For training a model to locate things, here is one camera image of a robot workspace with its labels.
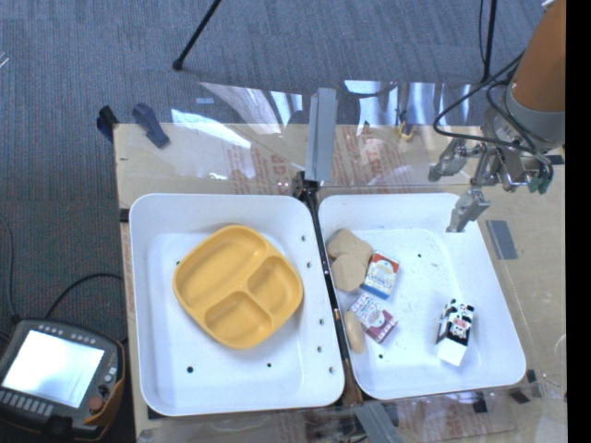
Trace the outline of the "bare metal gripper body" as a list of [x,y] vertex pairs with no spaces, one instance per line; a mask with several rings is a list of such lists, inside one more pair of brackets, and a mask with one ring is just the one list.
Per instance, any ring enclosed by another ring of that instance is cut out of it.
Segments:
[[493,107],[485,114],[484,138],[479,145],[480,159],[472,184],[502,185],[505,191],[526,186],[529,191],[547,191],[552,182],[552,164],[548,158],[531,152],[533,147],[514,126]]

